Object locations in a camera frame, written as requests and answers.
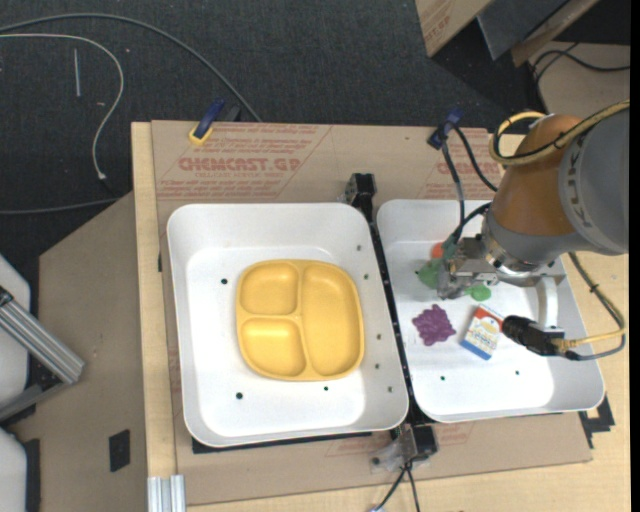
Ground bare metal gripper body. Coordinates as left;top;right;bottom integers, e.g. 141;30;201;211
446;236;567;290

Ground purple grapes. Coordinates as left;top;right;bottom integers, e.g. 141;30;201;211
410;303;458;348

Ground black block with thin wires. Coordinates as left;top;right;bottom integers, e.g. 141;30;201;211
368;423;440;473
343;171;377;209

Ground yellow divided plate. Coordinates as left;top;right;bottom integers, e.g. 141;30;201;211
234;258;366;383

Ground white plastic tray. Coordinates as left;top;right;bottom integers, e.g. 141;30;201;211
375;198;607;424
165;201;411;448

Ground brown cardboard board red print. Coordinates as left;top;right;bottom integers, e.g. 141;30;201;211
149;119;595;507

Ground white blue and red carton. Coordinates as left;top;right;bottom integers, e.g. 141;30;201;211
459;303;505;362

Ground black cylinder on white bracket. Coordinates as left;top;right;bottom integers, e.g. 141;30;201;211
501;276;567;357

